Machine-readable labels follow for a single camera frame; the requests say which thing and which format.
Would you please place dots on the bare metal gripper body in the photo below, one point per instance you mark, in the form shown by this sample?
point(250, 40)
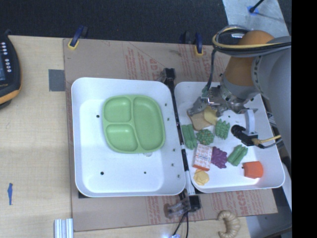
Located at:
point(224, 99)

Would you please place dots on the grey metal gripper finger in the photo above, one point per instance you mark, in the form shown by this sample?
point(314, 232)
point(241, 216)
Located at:
point(196, 107)
point(221, 111)

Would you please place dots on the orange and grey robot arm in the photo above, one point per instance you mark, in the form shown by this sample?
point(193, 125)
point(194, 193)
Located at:
point(270, 68)

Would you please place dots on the yellow cheese wedge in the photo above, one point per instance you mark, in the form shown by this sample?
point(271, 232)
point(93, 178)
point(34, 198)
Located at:
point(211, 116)

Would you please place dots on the tan bread slice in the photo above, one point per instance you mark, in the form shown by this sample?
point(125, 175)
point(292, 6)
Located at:
point(199, 122)

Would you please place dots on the green pea pods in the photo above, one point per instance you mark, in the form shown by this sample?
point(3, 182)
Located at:
point(222, 129)

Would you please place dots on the green bean bundle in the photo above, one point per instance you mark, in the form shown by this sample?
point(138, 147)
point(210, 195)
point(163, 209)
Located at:
point(189, 136)

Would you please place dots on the green broccoli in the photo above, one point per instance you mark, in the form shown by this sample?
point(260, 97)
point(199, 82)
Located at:
point(205, 136)

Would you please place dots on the thin black and white rod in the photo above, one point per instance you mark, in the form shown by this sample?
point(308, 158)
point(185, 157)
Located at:
point(182, 147)

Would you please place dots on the purple grapes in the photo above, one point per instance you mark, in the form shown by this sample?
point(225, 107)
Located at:
point(219, 157)

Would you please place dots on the green asparagus bundle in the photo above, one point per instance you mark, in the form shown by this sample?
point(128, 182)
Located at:
point(237, 155)

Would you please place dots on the orange and white carton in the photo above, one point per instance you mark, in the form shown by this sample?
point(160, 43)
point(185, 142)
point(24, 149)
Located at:
point(202, 157)

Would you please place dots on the green divided plate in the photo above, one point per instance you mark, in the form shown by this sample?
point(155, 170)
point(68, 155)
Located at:
point(146, 123)

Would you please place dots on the white plastic tray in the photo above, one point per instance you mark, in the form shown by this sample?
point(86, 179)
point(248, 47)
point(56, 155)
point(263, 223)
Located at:
point(123, 172)
point(257, 157)

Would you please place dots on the orange pepper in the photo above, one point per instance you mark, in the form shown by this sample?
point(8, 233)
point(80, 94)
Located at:
point(253, 170)

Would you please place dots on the yellow toy pasta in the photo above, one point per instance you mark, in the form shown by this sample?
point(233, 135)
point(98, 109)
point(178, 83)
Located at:
point(201, 177)

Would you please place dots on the brown cardboard board red print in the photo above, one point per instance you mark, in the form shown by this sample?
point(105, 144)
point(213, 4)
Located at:
point(104, 58)

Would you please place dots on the tan croissant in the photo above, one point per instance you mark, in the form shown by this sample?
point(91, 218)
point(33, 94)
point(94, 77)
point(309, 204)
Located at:
point(231, 222)

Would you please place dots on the black cylinder on white bracket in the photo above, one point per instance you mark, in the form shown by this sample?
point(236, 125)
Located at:
point(244, 134)

